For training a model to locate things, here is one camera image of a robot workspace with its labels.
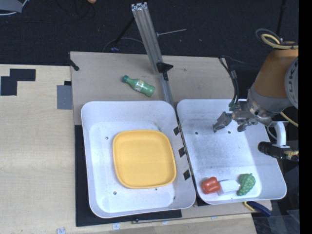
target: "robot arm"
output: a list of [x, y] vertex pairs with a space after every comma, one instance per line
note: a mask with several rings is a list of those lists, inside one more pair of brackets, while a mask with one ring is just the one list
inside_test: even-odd
[[[268, 44], [266, 37], [271, 36], [261, 35], [262, 40]], [[237, 130], [242, 132], [247, 126], [260, 122], [266, 127], [275, 128], [277, 143], [273, 146], [287, 149], [284, 122], [274, 122], [272, 118], [290, 106], [298, 109], [298, 46], [293, 43], [282, 43], [273, 38], [275, 43], [269, 41], [269, 45], [274, 48], [260, 68], [248, 91], [247, 99], [229, 105], [232, 112], [223, 112], [217, 119], [217, 123], [213, 125], [213, 130], [216, 132], [234, 120], [239, 125]], [[258, 148], [269, 154], [269, 144], [261, 143]]]

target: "black tape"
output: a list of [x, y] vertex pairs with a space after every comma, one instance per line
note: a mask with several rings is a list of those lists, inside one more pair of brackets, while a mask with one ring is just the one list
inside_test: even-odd
[[10, 76], [1, 77], [0, 96], [16, 96], [18, 81], [35, 81], [35, 69], [10, 69]]
[[180, 133], [179, 127], [174, 128], [174, 133], [175, 133], [175, 136], [177, 136], [177, 134]]
[[182, 148], [179, 149], [179, 154], [180, 154], [180, 157], [182, 157], [183, 155], [185, 155], [184, 147], [182, 147]]
[[189, 170], [185, 171], [183, 176], [184, 176], [184, 180], [187, 180], [188, 178], [190, 178], [191, 177], [190, 171]]

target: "yellow cable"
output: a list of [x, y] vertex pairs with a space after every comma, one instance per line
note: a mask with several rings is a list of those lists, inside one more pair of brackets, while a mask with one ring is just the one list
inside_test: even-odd
[[295, 155], [299, 155], [299, 150], [295, 150], [295, 151], [284, 151], [284, 154], [286, 154], [288, 157], [292, 157]]
[[[270, 41], [267, 40], [266, 38], [271, 38], [271, 39], [273, 39], [273, 40], [276, 42], [276, 44], [270, 42]], [[261, 39], [262, 39], [267, 45], [269, 45], [269, 46], [271, 46], [271, 47], [273, 47], [273, 48], [277, 48], [277, 49], [299, 49], [299, 45], [286, 46], [286, 45], [280, 44], [279, 40], [278, 40], [276, 37], [274, 37], [274, 36], [272, 36], [272, 35], [270, 35], [270, 34], [262, 34], [262, 35], [261, 35]]]
[[292, 125], [299, 128], [299, 124], [294, 122], [292, 119], [290, 119], [287, 115], [285, 115], [283, 112], [280, 112], [281, 116], [284, 117], [286, 120], [288, 120]]
[[246, 206], [249, 210], [255, 212], [254, 208], [247, 204], [247, 201], [243, 202], [244, 206]]

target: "black clip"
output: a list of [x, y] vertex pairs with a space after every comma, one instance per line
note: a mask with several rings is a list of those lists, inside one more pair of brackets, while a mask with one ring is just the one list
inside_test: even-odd
[[168, 75], [167, 75], [167, 71], [172, 69], [174, 66], [170, 65], [170, 64], [163, 63], [161, 61], [156, 63], [156, 66], [157, 66], [158, 72], [160, 72], [160, 73], [162, 73], [164, 75], [164, 79], [165, 80], [169, 80], [168, 79]]
[[68, 59], [68, 64], [69, 66], [72, 66], [76, 71], [79, 70], [79, 67], [76, 64], [74, 64], [72, 60]]

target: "black cable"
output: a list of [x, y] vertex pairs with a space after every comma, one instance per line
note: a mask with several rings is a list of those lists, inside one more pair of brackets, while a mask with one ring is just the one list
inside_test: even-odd
[[236, 61], [236, 62], [238, 62], [238, 63], [244, 64], [244, 65], [248, 65], [248, 66], [250, 66], [250, 67], [258, 68], [258, 66], [256, 66], [256, 65], [253, 65], [253, 64], [250, 64], [250, 63], [247, 63], [247, 62], [243, 62], [243, 61], [241, 61], [241, 60], [234, 59], [234, 58], [232, 58], [232, 57], [230, 57], [230, 56], [221, 55], [220, 57], [221, 57], [221, 58], [228, 58], [228, 59], [230, 59], [230, 60], [232, 60], [232, 61]]
[[282, 20], [283, 20], [283, 14], [284, 14], [284, 10], [285, 10], [285, 4], [286, 4], [286, 0], [282, 0], [281, 10], [280, 10], [278, 24], [277, 24], [277, 30], [276, 30], [277, 35], [279, 35], [279, 33], [280, 33], [281, 24], [282, 24]]
[[[137, 41], [137, 42], [139, 42], [139, 43], [142, 43], [142, 44], [144, 45], [143, 42], [141, 42], [140, 40], [134, 39], [134, 38], [122, 37], [122, 38], [120, 38], [119, 40], [133, 40], [133, 41]], [[111, 43], [113, 43], [113, 42], [115, 42], [115, 41], [116, 41], [116, 39], [111, 40], [110, 42], [108, 42], [108, 43], [104, 46], [104, 48], [102, 49], [102, 52], [105, 51], [105, 49], [107, 48], [108, 45], [110, 45]]]
[[[92, 4], [88, 3], [87, 0], [72, 0], [72, 1], [74, 2], [75, 13], [79, 16], [79, 19], [83, 19], [83, 18], [88, 14], [90, 7], [93, 8]], [[84, 3], [87, 4], [88, 7], [87, 7], [87, 11], [86, 11], [83, 15], [81, 15], [81, 14], [80, 14], [80, 11], [81, 11], [81, 8], [83, 7]], [[67, 10], [67, 9], [63, 6], [63, 4], [61, 4], [61, 3], [59, 2], [59, 0], [56, 0], [56, 4], [57, 4], [61, 9], [63, 9], [66, 13], [68, 13], [68, 14], [71, 14], [71, 13], [72, 13], [72, 11]]]
[[225, 70], [228, 72], [229, 76], [231, 77], [232, 83], [233, 83], [233, 87], [234, 87], [234, 96], [233, 96], [233, 100], [234, 103], [237, 104], [238, 102], [238, 96], [239, 96], [239, 92], [238, 92], [238, 82], [237, 82], [237, 78], [233, 76], [232, 70], [230, 68], [228, 68], [223, 60], [222, 57], [218, 58], [220, 63], [222, 64], [222, 66], [225, 68]]

